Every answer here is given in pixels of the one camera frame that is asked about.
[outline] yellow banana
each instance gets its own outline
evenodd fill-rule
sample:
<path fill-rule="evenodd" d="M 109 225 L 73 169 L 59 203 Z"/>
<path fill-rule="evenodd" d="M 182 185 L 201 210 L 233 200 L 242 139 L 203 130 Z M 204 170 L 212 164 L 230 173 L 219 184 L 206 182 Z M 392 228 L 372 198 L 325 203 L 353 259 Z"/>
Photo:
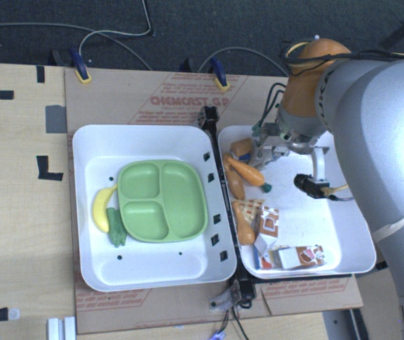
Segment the yellow banana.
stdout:
<path fill-rule="evenodd" d="M 96 227 L 104 233 L 109 232 L 109 219 L 106 212 L 108 203 L 114 191 L 117 190 L 117 184 L 110 188 L 104 188 L 98 191 L 93 201 L 91 214 Z"/>

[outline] white tray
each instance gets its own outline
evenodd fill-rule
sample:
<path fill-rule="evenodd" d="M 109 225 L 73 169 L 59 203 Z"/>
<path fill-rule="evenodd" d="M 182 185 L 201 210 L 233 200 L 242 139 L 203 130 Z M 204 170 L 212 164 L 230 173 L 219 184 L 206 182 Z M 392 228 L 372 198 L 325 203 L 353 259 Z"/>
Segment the white tray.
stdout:
<path fill-rule="evenodd" d="M 89 125 L 75 133 L 73 151 L 81 272 L 89 286 L 109 292 L 217 282 L 233 275 L 236 255 L 205 132 L 191 126 Z M 93 224 L 93 199 L 99 189 L 117 182 L 123 166 L 148 159 L 181 160 L 194 167 L 207 200 L 207 228 L 194 239 L 174 243 L 128 236 L 125 246 L 115 248 Z M 118 208 L 116 193 L 109 207 Z"/>
<path fill-rule="evenodd" d="M 229 152 L 230 144 L 251 137 L 251 126 L 231 126 L 219 133 L 221 153 Z M 345 184 L 345 178 L 335 154 L 333 136 L 325 133 L 318 146 L 329 147 L 325 155 L 325 178 L 331 187 Z M 327 264 L 316 268 L 295 270 L 258 270 L 255 267 L 253 245 L 241 246 L 245 268 L 263 279 L 309 276 L 330 276 L 363 273 L 373 268 L 376 252 L 369 228 L 355 201 L 334 202 L 313 199 L 300 191 L 293 180 L 297 174 L 313 174 L 310 155 L 290 153 L 269 163 L 262 171 L 272 185 L 269 193 L 245 184 L 246 199 L 265 199 L 264 205 L 279 210 L 277 244 L 298 246 L 320 244 Z M 349 190 L 339 196 L 351 196 Z"/>

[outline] green vegetable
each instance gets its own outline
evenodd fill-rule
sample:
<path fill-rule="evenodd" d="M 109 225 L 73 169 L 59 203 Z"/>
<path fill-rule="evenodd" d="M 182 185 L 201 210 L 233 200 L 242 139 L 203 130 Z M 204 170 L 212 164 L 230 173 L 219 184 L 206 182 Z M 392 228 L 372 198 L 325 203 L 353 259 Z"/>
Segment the green vegetable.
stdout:
<path fill-rule="evenodd" d="M 114 208 L 108 208 L 108 219 L 109 219 L 109 239 L 112 244 L 116 247 L 120 245 L 124 246 L 126 242 L 126 229 L 123 225 L 122 215 L 120 211 Z"/>

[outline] divided green plate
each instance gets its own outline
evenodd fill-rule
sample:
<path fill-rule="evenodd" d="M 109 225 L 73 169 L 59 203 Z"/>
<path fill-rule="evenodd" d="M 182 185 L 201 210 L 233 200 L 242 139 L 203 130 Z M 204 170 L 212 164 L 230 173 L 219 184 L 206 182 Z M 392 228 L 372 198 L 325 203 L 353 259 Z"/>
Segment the divided green plate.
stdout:
<path fill-rule="evenodd" d="M 189 165 L 176 160 L 137 161 L 118 176 L 118 201 L 128 234 L 145 242 L 195 238 L 207 227 L 202 182 Z"/>

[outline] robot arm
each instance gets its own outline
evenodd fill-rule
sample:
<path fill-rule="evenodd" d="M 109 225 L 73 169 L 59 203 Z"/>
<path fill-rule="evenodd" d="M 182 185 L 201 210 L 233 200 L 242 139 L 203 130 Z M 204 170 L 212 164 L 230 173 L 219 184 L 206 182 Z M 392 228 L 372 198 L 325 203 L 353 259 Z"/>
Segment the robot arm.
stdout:
<path fill-rule="evenodd" d="M 348 52 L 332 40 L 314 40 L 299 61 Z M 299 154 L 311 153 L 326 130 L 332 133 L 347 184 L 391 271 L 404 338 L 404 59 L 341 59 L 299 69 L 275 126 Z"/>

